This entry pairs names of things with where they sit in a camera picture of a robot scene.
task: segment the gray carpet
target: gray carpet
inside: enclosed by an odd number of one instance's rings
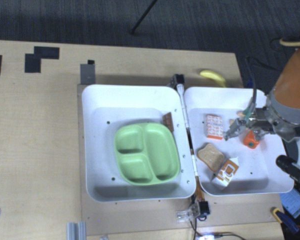
[[[298,36],[300,0],[159,0],[137,29],[129,29],[151,0],[0,0],[0,40],[186,49],[236,53],[279,70],[293,49],[271,49],[272,38]],[[268,92],[280,72],[254,67]]]

